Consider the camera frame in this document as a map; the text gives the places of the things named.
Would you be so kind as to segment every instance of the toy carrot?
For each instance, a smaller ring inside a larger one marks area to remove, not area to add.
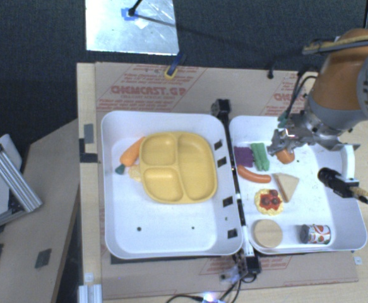
[[[133,145],[131,145],[127,150],[124,151],[124,153],[119,158],[119,161],[121,162],[121,164],[115,169],[115,172],[117,174],[122,175],[123,172],[125,171],[125,167],[132,166],[135,163],[136,159],[138,159],[139,157],[140,145],[144,139],[145,137],[140,138]]]

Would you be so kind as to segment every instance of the toy can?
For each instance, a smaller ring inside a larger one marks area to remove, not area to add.
[[[303,225],[300,240],[303,244],[327,245],[331,240],[331,230],[327,225]]]

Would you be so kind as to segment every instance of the yellow plate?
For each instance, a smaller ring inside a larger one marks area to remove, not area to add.
[[[215,161],[198,134],[156,133],[140,146],[140,174],[146,193],[163,203],[197,203],[217,189]]]

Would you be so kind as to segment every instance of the small beige toy piece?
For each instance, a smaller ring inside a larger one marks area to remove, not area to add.
[[[276,183],[278,184],[280,193],[282,195],[283,200],[288,203],[296,190],[296,187],[299,183],[299,179],[295,176],[277,173],[272,174]]]
[[[259,220],[255,223],[254,239],[262,247],[275,248],[280,245],[283,232],[279,224],[272,220]]]

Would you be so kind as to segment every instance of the silver panel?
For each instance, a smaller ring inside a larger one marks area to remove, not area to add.
[[[85,0],[89,51],[176,55],[179,51],[172,0],[143,0],[138,17],[123,17],[137,0]]]

